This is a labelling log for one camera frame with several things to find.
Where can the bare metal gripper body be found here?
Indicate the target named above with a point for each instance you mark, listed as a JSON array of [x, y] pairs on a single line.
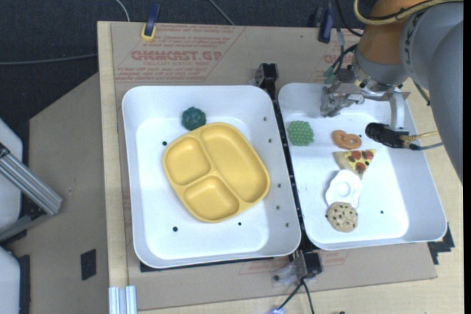
[[346, 84]]

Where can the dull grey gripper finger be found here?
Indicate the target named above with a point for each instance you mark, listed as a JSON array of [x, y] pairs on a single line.
[[326, 106], [343, 103]]

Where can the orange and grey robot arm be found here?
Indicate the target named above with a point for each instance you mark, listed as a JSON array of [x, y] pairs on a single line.
[[434, 48]]

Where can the orange pretzel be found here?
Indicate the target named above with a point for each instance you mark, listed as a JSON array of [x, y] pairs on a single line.
[[338, 138]]

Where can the light green grapes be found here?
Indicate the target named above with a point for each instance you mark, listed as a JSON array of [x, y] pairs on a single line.
[[300, 133]]

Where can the pizza slice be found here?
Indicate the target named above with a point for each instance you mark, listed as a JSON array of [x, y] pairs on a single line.
[[356, 160]]

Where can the thin black and white rod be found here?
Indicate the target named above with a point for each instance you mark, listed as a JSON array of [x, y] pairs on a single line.
[[290, 173]]

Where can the white fried egg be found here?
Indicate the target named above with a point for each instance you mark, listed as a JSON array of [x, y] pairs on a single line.
[[343, 188]]

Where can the white plastic tray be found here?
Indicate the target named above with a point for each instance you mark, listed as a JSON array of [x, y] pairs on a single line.
[[154, 217], [401, 191]]

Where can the chocolate chip biscuit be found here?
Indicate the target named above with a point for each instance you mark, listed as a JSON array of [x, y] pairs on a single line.
[[342, 217]]

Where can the yellow divided plate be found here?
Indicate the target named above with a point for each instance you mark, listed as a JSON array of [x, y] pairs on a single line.
[[221, 158]]

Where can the dark green broccoli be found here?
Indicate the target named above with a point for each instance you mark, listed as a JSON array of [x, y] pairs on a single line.
[[193, 118]]

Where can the brown cardboard board, red print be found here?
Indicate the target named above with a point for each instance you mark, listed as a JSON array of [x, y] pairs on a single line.
[[206, 48]]

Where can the black cylinder on white bracket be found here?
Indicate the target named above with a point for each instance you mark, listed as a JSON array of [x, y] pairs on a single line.
[[382, 134]]

